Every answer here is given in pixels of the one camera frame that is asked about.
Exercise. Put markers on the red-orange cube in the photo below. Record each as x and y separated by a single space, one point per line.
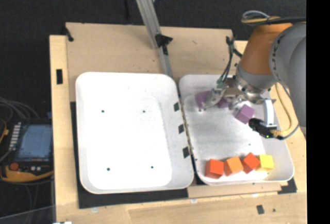
214 168

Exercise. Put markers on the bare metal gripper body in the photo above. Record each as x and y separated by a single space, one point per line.
251 94

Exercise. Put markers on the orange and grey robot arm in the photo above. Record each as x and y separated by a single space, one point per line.
283 63

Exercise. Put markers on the orange cube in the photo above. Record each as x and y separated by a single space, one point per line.
233 165

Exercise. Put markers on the purple cube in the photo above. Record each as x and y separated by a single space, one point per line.
245 114
223 103
201 97

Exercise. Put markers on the thin black and white rod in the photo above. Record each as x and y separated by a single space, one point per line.
186 128

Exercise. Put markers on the yellow cube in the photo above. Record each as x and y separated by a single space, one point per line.
266 162

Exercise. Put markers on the black cylinder on white bracket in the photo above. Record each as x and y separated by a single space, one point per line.
261 127

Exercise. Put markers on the red cube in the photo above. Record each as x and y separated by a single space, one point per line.
250 162

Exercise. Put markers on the brown cardboard board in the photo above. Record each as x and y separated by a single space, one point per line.
116 50

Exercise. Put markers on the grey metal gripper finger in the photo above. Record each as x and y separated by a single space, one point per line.
209 100
236 104

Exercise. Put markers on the white plastic tray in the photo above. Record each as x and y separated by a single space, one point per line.
221 135
129 135

